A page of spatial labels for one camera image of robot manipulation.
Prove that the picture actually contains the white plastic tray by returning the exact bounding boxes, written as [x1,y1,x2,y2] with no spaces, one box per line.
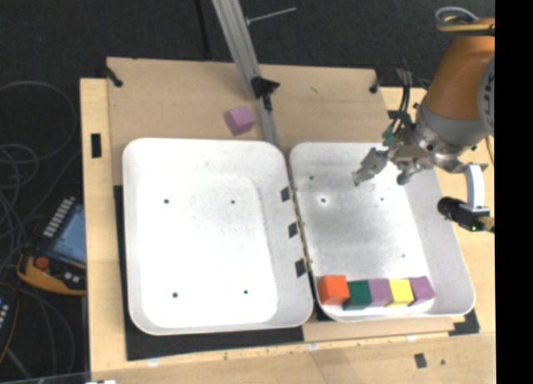
[287,141,476,322]
[121,137,315,337]

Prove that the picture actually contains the yellow cube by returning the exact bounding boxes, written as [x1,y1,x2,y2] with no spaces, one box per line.
[386,278,416,308]

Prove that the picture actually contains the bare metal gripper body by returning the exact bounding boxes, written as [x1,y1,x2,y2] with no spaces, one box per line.
[386,131,464,172]

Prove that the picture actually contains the orange cube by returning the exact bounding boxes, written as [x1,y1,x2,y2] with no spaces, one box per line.
[316,275,351,307]

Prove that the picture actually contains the flat brown board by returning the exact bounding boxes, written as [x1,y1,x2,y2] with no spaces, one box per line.
[105,56,467,343]

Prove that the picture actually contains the purple cube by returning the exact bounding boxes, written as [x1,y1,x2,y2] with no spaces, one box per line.
[407,275,436,307]
[224,105,257,137]
[367,277,394,308]

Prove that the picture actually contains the green cube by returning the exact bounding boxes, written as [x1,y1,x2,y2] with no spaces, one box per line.
[342,280,373,311]

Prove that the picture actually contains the black cylinder on white bracket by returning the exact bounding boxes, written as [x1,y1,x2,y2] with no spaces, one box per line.
[436,162,493,233]

